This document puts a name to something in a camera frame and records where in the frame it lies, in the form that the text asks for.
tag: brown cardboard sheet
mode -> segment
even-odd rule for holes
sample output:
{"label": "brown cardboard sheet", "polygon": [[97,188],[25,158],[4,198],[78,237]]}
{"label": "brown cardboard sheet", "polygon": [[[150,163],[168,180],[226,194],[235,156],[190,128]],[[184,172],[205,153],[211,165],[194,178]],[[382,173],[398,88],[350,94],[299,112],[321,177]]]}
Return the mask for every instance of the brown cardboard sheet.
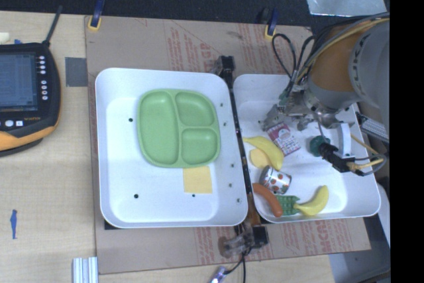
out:
{"label": "brown cardboard sheet", "polygon": [[[220,239],[235,236],[232,227],[114,229],[105,224],[99,206],[95,78],[106,68],[142,68],[210,72],[219,56],[233,56],[235,77],[241,74],[283,74],[265,25],[103,17],[97,32],[87,28],[85,39],[95,197],[95,236],[100,274],[236,262],[223,257]],[[305,27],[277,26],[293,43],[297,55],[311,35]],[[287,42],[276,50],[288,68],[292,53]],[[270,243],[247,260],[313,256],[370,249],[362,218],[301,221],[266,225]]]}

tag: screen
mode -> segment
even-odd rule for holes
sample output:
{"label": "screen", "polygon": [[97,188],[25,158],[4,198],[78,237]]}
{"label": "screen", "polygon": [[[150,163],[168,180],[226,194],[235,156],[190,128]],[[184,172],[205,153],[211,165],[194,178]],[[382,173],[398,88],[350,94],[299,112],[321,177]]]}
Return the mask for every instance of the screen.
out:
{"label": "screen", "polygon": [[0,54],[0,112],[37,109],[35,54]]}

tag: divided green plate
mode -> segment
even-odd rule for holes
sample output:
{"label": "divided green plate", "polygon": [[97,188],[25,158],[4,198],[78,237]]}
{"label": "divided green plate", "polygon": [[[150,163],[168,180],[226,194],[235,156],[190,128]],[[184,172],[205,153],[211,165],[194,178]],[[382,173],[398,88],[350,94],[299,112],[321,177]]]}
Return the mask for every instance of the divided green plate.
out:
{"label": "divided green plate", "polygon": [[165,168],[206,165],[221,147],[215,107],[196,91],[146,92],[138,102],[137,132],[147,161]]}

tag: blue clip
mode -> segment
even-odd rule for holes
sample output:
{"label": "blue clip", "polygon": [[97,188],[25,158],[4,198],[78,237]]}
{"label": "blue clip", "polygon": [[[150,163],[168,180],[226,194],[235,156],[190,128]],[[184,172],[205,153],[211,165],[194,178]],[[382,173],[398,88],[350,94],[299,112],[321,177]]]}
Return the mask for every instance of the blue clip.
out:
{"label": "blue clip", "polygon": [[268,24],[266,25],[266,28],[265,28],[266,39],[272,40],[272,37],[275,35],[277,20],[278,20],[278,11],[276,8],[274,8],[271,13],[271,18],[268,21]]}
{"label": "blue clip", "polygon": [[90,30],[98,31],[101,24],[101,14],[105,6],[105,0],[97,0],[94,7],[94,14],[90,16],[87,27]]}

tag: yellow sticky note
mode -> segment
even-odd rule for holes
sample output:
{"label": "yellow sticky note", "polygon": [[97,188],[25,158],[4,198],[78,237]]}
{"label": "yellow sticky note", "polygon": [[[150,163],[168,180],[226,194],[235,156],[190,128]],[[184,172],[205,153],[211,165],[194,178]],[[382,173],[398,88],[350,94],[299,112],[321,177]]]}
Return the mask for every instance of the yellow sticky note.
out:
{"label": "yellow sticky note", "polygon": [[212,194],[211,169],[208,166],[183,168],[184,192]]}

